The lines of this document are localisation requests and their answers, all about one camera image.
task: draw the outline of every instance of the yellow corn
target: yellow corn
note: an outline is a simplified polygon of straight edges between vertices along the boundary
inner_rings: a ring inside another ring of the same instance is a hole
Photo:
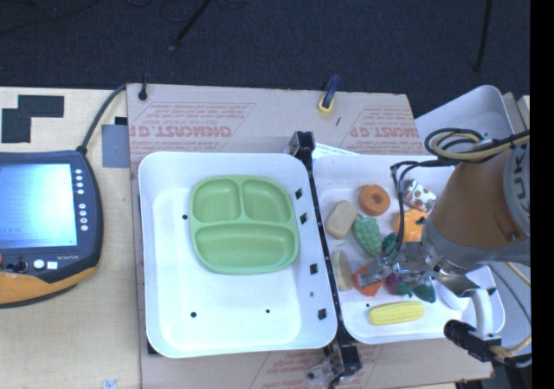
[[[371,324],[382,326],[417,320],[423,317],[424,312],[425,307],[420,301],[399,301],[376,306],[370,310],[368,316]]]

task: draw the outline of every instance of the black pole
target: black pole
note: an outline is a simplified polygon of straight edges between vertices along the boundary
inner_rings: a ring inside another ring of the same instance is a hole
[[[189,21],[184,26],[183,30],[175,37],[173,40],[172,45],[170,46],[170,50],[175,50],[179,45],[181,44],[181,41],[183,40],[184,36],[189,32],[189,30],[192,28],[196,20],[202,15],[202,13],[206,10],[206,7],[208,7],[209,3],[211,3],[212,0],[204,0],[202,5],[198,7],[198,10],[194,12],[194,15],[192,15],[189,19]]]
[[[486,36],[488,34],[488,24],[491,20],[491,9],[493,8],[493,0],[486,0],[486,7],[485,7],[485,20],[483,21],[483,30],[481,31],[481,41],[479,46],[479,54],[477,56],[477,62],[475,63],[475,66],[473,67],[475,71],[479,71],[481,69],[481,65],[483,64],[483,54],[485,53],[485,46],[486,46]]]

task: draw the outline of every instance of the screen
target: screen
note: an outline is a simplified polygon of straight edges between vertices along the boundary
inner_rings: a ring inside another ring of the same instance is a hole
[[[76,244],[71,165],[0,165],[0,248]]]

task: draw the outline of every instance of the green plate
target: green plate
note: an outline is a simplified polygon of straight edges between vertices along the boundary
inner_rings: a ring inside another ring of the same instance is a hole
[[[190,198],[190,230],[196,256],[214,272],[275,272],[298,255],[291,199],[268,178],[232,175],[199,182]]]

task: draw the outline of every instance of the brown donut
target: brown donut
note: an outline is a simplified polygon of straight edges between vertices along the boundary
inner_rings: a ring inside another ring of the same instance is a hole
[[[362,211],[371,217],[383,215],[390,207],[390,196],[380,185],[366,185],[358,195]]]

